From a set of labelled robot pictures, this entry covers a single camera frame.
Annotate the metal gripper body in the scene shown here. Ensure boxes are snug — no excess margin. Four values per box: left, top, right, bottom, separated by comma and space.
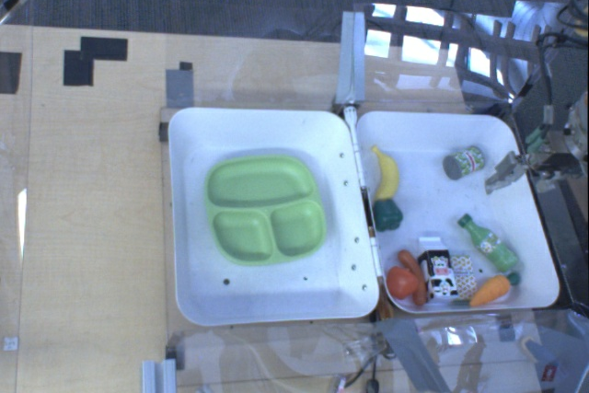
522, 104, 589, 194

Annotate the green and grey can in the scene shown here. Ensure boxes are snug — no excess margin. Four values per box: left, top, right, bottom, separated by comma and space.
442, 144, 486, 181

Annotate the yellow patterned packet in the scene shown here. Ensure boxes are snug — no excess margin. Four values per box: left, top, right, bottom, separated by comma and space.
449, 254, 478, 300

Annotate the white plastic tray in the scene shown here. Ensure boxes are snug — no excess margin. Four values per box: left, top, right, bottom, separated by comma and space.
167, 107, 381, 327
356, 110, 561, 315

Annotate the yellow banana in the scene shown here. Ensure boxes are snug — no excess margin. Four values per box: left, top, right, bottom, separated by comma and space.
370, 144, 400, 202

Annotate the orange carrot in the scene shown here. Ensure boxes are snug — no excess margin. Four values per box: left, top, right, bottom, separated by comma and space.
468, 272, 522, 308

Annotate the white cow-print milk carton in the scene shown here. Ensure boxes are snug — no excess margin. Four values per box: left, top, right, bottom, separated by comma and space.
417, 236, 459, 301

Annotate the brown sausage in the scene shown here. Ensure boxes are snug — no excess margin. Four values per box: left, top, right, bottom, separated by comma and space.
397, 249, 429, 307

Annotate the red tomato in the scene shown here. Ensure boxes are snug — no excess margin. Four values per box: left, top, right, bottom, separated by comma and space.
386, 266, 420, 301

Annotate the green plastic bottle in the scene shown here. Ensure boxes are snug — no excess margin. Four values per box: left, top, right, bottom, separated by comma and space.
456, 213, 520, 273

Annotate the green divided plate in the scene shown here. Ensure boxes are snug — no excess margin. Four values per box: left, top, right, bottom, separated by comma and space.
203, 154, 329, 266

